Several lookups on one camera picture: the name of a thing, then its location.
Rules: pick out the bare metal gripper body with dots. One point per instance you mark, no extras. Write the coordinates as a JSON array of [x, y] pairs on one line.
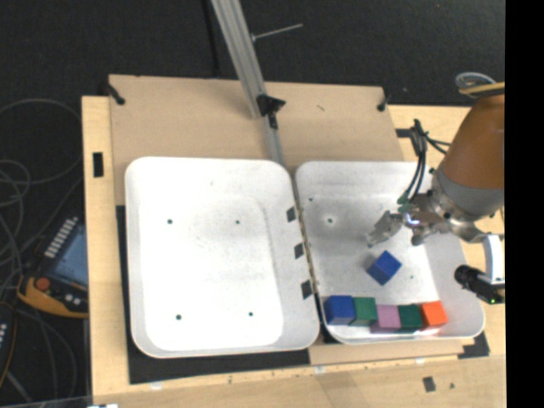
[[433, 217]]

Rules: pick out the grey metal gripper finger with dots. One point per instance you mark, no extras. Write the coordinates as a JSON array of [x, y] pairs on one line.
[[421, 234], [384, 228]]

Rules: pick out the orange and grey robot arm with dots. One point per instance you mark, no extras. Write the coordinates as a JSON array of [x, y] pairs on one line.
[[478, 151]]

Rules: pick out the blue cube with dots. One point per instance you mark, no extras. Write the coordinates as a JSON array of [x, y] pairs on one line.
[[339, 309], [384, 267]]

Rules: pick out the white plastic tray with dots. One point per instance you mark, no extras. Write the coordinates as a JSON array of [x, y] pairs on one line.
[[212, 262], [340, 249]]

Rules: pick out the orange cube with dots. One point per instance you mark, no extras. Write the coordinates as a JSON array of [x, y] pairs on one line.
[[434, 313]]

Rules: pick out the green cube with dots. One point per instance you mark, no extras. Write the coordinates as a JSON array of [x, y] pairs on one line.
[[410, 316], [364, 310]]

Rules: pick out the pink cube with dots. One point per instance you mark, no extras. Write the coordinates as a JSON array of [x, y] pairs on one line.
[[388, 318]]

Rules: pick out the pale brown flat board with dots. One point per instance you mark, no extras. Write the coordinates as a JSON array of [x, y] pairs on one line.
[[191, 117]]

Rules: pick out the black cylinder on white bracket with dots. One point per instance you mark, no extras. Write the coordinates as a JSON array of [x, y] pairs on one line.
[[476, 282]]

